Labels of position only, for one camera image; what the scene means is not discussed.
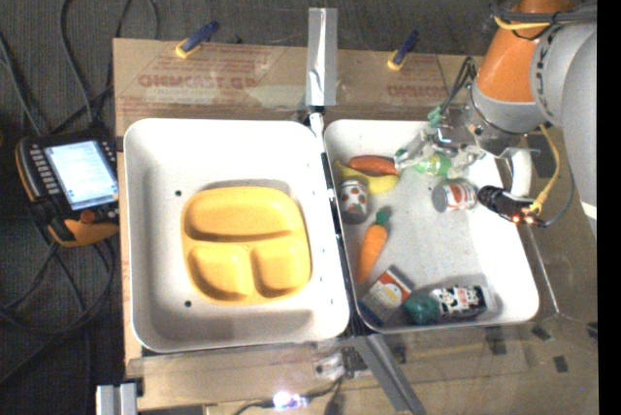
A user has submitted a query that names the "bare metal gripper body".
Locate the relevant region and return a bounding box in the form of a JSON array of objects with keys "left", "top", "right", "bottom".
[{"left": 433, "top": 107, "right": 540, "bottom": 161}]

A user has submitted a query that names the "green clear plastic bottle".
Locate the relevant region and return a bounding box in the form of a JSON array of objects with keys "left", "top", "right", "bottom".
[{"left": 413, "top": 152, "right": 456, "bottom": 179}]

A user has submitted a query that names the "red and white can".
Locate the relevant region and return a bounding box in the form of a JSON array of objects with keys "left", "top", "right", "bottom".
[{"left": 431, "top": 179, "right": 479, "bottom": 214}]

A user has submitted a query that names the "brown sausage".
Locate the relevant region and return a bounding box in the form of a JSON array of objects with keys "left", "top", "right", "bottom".
[{"left": 346, "top": 154, "right": 401, "bottom": 177}]

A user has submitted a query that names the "yellow banana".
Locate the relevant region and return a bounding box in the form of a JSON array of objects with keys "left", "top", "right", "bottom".
[{"left": 332, "top": 158, "right": 401, "bottom": 196}]

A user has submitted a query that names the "small can with tomato print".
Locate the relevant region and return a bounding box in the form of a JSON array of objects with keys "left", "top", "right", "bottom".
[{"left": 338, "top": 178, "right": 371, "bottom": 225}]

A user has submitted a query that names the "white plastic tray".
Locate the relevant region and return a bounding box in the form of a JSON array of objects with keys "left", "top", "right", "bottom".
[
  {"left": 322, "top": 118, "right": 541, "bottom": 335},
  {"left": 122, "top": 117, "right": 351, "bottom": 355}
]

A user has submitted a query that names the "orange carrot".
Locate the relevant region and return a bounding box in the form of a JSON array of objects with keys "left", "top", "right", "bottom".
[{"left": 356, "top": 207, "right": 393, "bottom": 286}]

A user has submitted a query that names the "cow print carton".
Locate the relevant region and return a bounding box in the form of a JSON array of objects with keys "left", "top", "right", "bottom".
[{"left": 429, "top": 285, "right": 489, "bottom": 323}]

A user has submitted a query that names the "orange and white carton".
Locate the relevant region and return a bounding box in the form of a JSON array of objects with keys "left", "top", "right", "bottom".
[{"left": 359, "top": 266, "right": 414, "bottom": 323}]

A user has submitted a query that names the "green broccoli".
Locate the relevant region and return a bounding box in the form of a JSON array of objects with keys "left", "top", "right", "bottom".
[{"left": 401, "top": 291, "right": 443, "bottom": 327}]

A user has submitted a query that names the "yellow divided plate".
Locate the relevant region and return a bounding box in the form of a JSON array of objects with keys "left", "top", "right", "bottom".
[{"left": 180, "top": 185, "right": 313, "bottom": 306}]

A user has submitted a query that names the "brown cardboard board red print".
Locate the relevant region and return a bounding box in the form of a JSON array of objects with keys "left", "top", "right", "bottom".
[{"left": 112, "top": 38, "right": 599, "bottom": 411}]

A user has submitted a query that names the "black cylinder on white bracket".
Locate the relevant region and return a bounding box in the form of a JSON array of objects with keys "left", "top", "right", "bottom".
[{"left": 476, "top": 147, "right": 540, "bottom": 226}]

